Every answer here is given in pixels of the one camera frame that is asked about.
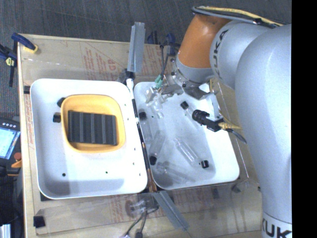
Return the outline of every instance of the dark gray carpet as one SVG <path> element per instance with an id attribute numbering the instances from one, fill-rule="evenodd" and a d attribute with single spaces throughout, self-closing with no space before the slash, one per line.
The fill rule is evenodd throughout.
<path id="1" fill-rule="evenodd" d="M 273 20 L 291 23 L 292 0 L 0 0 L 0 43 L 12 48 L 13 32 L 88 38 L 130 40 L 131 26 L 144 22 L 146 36 L 157 30 L 163 41 L 172 32 L 181 43 L 193 17 L 194 5 L 246 10 Z M 8 87 L 9 67 L 0 61 L 0 117 L 19 115 L 17 76 Z M 11 201 L 12 181 L 0 179 L 0 202 Z M 1 207 L 10 221 L 13 209 Z"/>

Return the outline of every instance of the blue clamp handle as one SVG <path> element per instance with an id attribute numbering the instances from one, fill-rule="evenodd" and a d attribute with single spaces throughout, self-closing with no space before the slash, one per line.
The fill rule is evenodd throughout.
<path id="1" fill-rule="evenodd" d="M 35 50 L 36 49 L 36 46 L 32 42 L 30 42 L 28 39 L 26 39 L 24 36 L 22 36 L 22 35 L 19 35 L 17 33 L 13 33 L 11 38 L 14 41 L 17 41 L 17 42 L 21 43 L 22 45 L 26 46 L 27 48 L 29 48 L 31 50 Z"/>

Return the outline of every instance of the white plastic surface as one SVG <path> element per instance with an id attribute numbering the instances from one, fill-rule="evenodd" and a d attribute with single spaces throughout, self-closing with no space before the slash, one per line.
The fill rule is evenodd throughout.
<path id="1" fill-rule="evenodd" d="M 156 184 L 163 189 L 178 189 L 236 180 L 239 176 L 239 166 L 228 132 L 224 130 L 213 132 L 206 126 L 196 126 L 190 121 L 192 118 L 185 116 L 180 106 L 186 101 L 193 110 L 210 112 L 207 100 L 198 101 L 185 93 L 175 94 L 162 103 L 159 110 L 162 114 L 158 116 L 154 113 L 155 109 L 145 103 L 146 90 L 151 86 L 155 87 L 155 83 L 138 83 L 134 88 L 134 96 L 137 109 L 144 109 L 147 113 L 152 132 L 155 134 L 161 129 L 167 136 L 157 160 L 157 163 L 166 165 L 165 173 L 156 170 L 156 165 L 151 166 Z M 176 149 L 175 138 L 186 142 L 202 160 L 208 160 L 209 167 L 203 169 L 199 163 L 194 167 L 191 166 Z M 150 146 L 151 142 L 146 142 L 146 148 L 149 149 Z M 176 180 L 173 174 L 169 176 L 169 170 L 173 173 L 177 172 L 186 182 Z"/>
<path id="2" fill-rule="evenodd" d="M 56 104 L 75 94 L 114 98 L 122 112 L 126 142 L 113 152 L 78 153 L 67 146 L 61 123 L 53 122 Z M 39 79 L 31 86 L 31 103 L 40 191 L 51 199 L 138 193 L 147 174 L 128 88 L 118 82 Z"/>

